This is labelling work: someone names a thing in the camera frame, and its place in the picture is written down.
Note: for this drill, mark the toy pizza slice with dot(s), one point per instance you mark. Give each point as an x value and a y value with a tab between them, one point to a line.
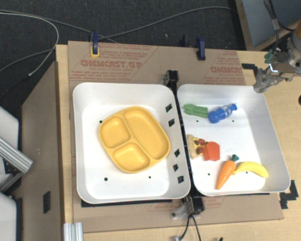
193	147

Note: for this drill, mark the yellow divided plate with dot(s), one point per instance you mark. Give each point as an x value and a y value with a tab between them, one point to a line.
143	127

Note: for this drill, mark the orange red carton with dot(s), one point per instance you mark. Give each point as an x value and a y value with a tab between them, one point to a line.
212	150

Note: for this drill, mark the yellow banana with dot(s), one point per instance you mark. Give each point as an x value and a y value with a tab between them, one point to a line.
253	168

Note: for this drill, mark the white plastic tray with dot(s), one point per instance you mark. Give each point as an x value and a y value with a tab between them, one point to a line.
90	184
256	134

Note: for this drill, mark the brown cardboard board red print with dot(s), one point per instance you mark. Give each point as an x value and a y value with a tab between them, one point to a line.
130	217

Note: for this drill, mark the blue toy bottle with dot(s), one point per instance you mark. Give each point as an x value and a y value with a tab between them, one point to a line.
219	114

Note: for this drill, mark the orange carrot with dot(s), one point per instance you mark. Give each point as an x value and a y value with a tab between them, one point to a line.
225	173

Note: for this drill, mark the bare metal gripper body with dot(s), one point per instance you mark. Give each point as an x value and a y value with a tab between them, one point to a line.
284	65

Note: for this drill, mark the green toy beans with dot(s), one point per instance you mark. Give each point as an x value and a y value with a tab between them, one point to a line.
195	110

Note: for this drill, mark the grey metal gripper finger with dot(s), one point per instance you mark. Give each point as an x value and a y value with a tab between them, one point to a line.
274	80
259	81

